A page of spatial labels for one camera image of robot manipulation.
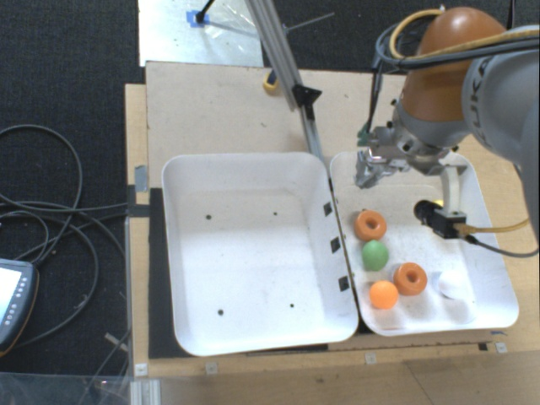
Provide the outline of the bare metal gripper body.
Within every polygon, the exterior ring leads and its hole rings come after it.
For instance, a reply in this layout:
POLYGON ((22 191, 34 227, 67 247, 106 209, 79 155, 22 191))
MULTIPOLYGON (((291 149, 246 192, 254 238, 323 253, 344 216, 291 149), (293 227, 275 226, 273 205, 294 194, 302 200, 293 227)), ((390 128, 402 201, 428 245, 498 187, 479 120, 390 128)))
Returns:
POLYGON ((430 146, 405 127, 376 127, 368 136, 364 154, 370 166, 401 160, 408 163, 408 170, 431 176, 440 173, 449 149, 430 146))

